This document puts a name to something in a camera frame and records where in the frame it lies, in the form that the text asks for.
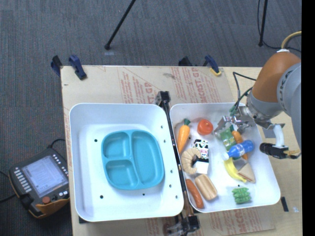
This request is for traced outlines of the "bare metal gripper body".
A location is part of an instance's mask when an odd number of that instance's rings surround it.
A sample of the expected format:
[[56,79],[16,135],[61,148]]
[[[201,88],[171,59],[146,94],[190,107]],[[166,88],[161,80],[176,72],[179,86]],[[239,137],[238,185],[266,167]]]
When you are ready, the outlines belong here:
[[232,116],[232,122],[238,127],[256,125],[249,108],[246,106],[239,106],[237,108],[235,114]]

